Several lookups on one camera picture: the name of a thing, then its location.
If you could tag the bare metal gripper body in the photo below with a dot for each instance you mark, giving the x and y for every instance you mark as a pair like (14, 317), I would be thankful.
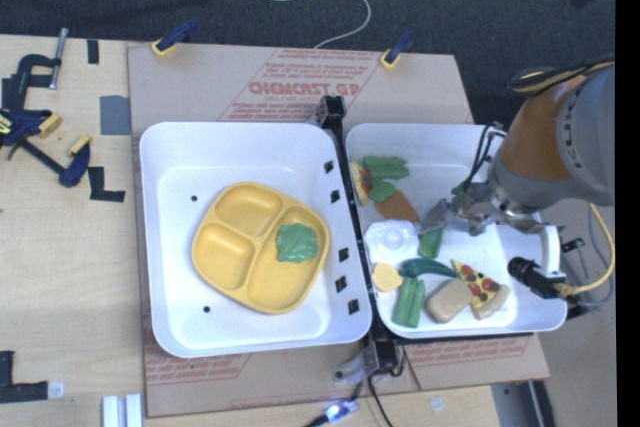
(480, 202)

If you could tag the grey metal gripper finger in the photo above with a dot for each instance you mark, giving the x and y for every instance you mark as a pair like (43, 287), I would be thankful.
(478, 226)
(440, 215)

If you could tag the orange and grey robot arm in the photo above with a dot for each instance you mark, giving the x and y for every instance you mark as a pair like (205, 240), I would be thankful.
(550, 140)

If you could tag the white plastic tray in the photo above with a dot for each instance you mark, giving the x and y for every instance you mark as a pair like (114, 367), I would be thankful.
(175, 225)
(500, 245)

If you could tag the small green toy vegetable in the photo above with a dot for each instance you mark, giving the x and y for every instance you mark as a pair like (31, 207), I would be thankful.
(430, 244)

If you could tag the orange carrot with green top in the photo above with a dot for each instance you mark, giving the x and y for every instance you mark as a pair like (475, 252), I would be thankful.
(397, 207)

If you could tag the dark green chili pepper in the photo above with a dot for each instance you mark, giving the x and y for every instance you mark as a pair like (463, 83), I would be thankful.
(425, 267)

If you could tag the pizza slice with red toppings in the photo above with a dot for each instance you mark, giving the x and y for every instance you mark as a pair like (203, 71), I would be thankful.
(482, 292)

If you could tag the green bean pods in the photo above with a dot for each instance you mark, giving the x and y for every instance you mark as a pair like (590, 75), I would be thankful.
(385, 167)

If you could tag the tan bread slice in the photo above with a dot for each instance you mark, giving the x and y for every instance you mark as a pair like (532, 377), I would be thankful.
(447, 301)

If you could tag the yellow round biscuit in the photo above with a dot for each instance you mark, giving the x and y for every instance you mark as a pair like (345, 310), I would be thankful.
(386, 276)

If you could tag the thin black rod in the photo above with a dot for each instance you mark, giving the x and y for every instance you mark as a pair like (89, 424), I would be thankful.
(356, 215)

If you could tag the yellow and red toy food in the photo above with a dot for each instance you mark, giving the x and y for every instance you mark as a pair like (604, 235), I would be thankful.
(361, 182)

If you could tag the green asparagus bundle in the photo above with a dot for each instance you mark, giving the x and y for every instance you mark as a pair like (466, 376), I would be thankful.
(409, 302)

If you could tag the green lettuce leaf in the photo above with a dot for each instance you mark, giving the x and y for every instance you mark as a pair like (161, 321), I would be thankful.
(297, 242)

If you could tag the yellow divided plate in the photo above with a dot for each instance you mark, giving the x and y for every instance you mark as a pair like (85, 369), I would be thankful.
(225, 255)

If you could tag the brown cardboard board, red print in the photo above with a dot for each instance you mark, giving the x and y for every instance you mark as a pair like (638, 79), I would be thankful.
(200, 80)

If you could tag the black cylinder on white bracket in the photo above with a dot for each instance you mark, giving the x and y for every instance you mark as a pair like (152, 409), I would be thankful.
(535, 277)

